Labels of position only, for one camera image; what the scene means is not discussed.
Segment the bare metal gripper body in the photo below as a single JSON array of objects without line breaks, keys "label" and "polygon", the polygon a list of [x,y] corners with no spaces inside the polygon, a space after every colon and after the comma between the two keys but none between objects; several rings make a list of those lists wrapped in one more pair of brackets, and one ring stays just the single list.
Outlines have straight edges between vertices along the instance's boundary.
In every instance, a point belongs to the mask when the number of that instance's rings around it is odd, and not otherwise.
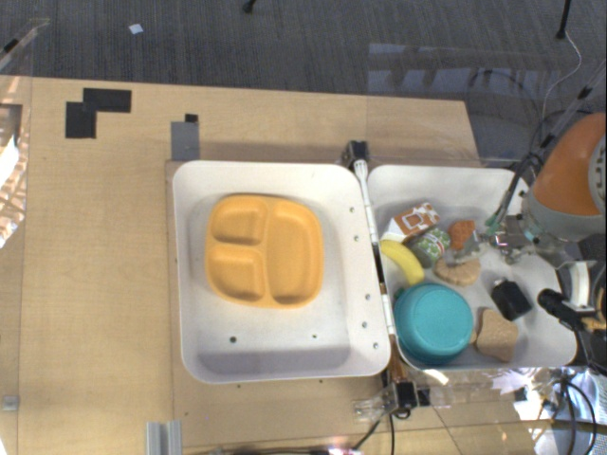
[{"label": "bare metal gripper body", "polygon": [[522,213],[508,215],[490,235],[490,245],[500,252],[507,264],[519,263],[527,256],[538,256],[552,266],[570,262],[566,242],[547,232],[533,217]]}]

